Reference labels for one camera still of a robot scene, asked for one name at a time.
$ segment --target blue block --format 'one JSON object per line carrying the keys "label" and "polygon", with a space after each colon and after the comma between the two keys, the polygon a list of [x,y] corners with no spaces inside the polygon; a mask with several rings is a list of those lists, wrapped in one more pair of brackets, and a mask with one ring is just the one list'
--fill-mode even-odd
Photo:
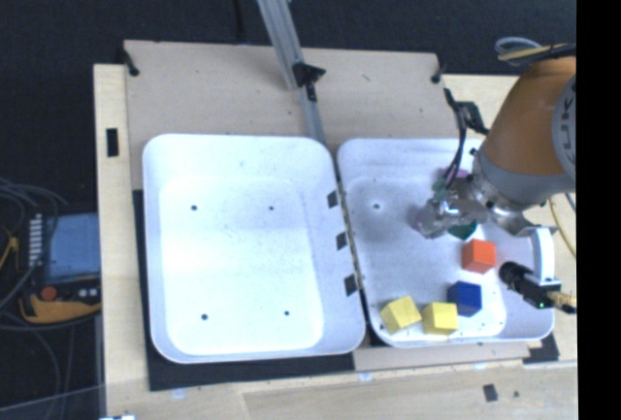
{"label": "blue block", "polygon": [[448,288],[446,299],[457,305],[457,314],[473,316],[481,307],[481,286],[460,280]]}

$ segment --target white tray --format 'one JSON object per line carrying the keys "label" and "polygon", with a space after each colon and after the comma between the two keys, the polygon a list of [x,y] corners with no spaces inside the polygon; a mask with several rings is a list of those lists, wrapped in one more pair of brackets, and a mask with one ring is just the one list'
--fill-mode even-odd
{"label": "white tray", "polygon": [[161,135],[143,172],[151,336],[163,356],[229,362],[360,344],[364,314],[323,145]]}
{"label": "white tray", "polygon": [[[479,146],[478,140],[466,142],[464,170],[472,169],[468,151]],[[461,268],[464,241],[450,235],[428,240],[412,228],[456,149],[452,139],[356,139],[339,150],[344,201],[373,329],[396,347],[542,339],[552,330],[553,310],[530,307],[498,278],[505,261],[534,267],[532,239],[513,237],[493,222],[479,225],[469,239],[497,247],[497,268],[482,275]],[[538,235],[550,236],[547,229]],[[379,312],[387,303],[410,295],[422,312],[429,303],[446,301],[447,288],[458,280],[481,286],[482,309],[459,316],[459,329],[451,335],[425,334],[422,322],[394,335],[383,328]]]}

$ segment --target red block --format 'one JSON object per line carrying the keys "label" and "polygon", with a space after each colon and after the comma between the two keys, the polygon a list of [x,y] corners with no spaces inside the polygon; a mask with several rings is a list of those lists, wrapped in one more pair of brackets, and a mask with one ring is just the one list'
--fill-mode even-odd
{"label": "red block", "polygon": [[462,247],[462,268],[485,274],[496,266],[496,245],[493,242],[472,239]]}

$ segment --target toy block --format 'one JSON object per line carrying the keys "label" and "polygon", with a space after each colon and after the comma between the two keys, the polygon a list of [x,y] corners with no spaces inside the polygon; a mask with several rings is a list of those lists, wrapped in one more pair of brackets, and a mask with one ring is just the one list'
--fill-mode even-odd
{"label": "toy block", "polygon": [[410,296],[404,296],[388,303],[379,312],[379,316],[390,334],[394,334],[422,319],[418,308]]}
{"label": "toy block", "polygon": [[496,266],[496,245],[493,242],[472,239],[462,246],[462,268],[485,274]]}
{"label": "toy block", "polygon": [[482,307],[481,286],[459,280],[448,288],[446,300],[457,305],[457,313],[473,316]]}
{"label": "toy block", "polygon": [[430,303],[423,308],[423,331],[448,336],[459,327],[457,316],[454,303]]}

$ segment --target wooden table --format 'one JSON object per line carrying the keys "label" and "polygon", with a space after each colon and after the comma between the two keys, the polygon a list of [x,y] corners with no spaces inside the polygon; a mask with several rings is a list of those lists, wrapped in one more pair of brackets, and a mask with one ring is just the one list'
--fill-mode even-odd
{"label": "wooden table", "polygon": [[[305,131],[297,100],[281,87],[270,47],[148,42],[125,46],[135,54],[139,70],[150,56],[162,56],[175,68],[163,67],[157,77],[139,76],[141,87],[154,91],[146,97],[151,98],[151,122],[159,123],[149,131],[149,121],[137,125],[133,119],[137,116],[132,97],[140,96],[130,92],[128,97],[132,81],[126,67],[94,67],[108,414],[252,420],[577,418],[576,317],[561,312],[556,314],[553,331],[558,361],[524,365],[522,359],[541,346],[538,341],[442,351],[434,346],[399,354],[392,348],[363,345],[354,352],[355,372],[149,391],[131,194],[140,185],[136,163],[140,163],[141,143],[149,132],[179,130],[180,118],[169,99],[172,94],[173,100],[182,98],[184,91],[197,86],[212,103],[210,118],[201,119],[205,110],[199,110],[180,129],[258,134],[282,129],[292,135]],[[331,151],[351,137],[456,136],[441,91],[421,92],[428,84],[417,83],[429,75],[421,76],[421,67],[433,69],[437,63],[433,54],[305,49],[305,57],[308,63],[327,69],[317,89]],[[476,102],[489,126],[515,77],[444,75],[443,82],[458,101]],[[118,153],[112,156],[111,129],[118,136]],[[137,136],[141,129],[145,134]],[[573,211],[562,196],[554,198],[554,204],[560,224],[575,243]],[[554,224],[549,208],[529,211],[528,216],[537,223]],[[565,291],[577,294],[575,259],[559,234],[554,243],[556,275]],[[493,385],[496,401],[486,400],[485,385]]]}

